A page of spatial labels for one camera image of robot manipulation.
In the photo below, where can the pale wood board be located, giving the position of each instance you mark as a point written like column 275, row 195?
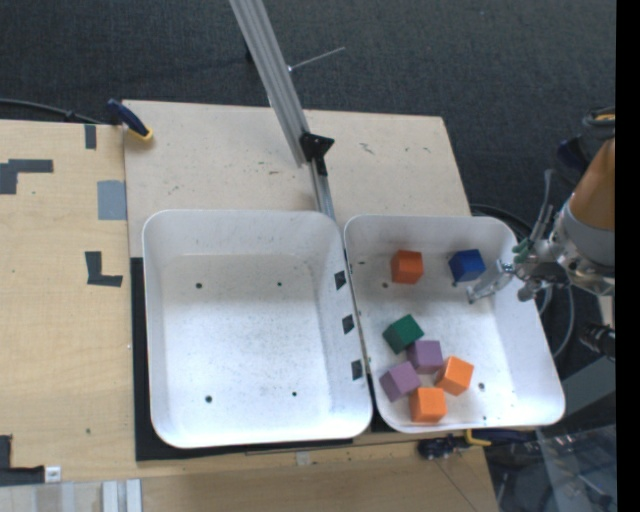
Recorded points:
column 225, row 160

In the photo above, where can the green cube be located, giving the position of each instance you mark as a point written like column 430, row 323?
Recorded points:
column 402, row 334

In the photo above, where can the orange cube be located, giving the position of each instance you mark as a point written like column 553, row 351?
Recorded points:
column 406, row 267
column 455, row 376
column 428, row 405

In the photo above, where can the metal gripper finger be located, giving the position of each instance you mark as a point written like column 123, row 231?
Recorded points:
column 529, row 291
column 492, row 282

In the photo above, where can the blue cube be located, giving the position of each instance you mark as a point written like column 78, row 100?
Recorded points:
column 467, row 266

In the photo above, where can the purple cube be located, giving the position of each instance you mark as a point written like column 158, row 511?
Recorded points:
column 426, row 356
column 399, row 381

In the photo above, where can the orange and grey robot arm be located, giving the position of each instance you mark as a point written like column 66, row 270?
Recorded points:
column 595, row 200

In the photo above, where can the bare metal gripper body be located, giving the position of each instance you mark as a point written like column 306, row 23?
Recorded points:
column 550, row 272

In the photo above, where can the black cylinder on white bracket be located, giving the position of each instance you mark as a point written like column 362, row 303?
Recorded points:
column 600, row 340

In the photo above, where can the white plastic tray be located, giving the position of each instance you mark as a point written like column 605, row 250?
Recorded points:
column 250, row 340
column 505, row 360

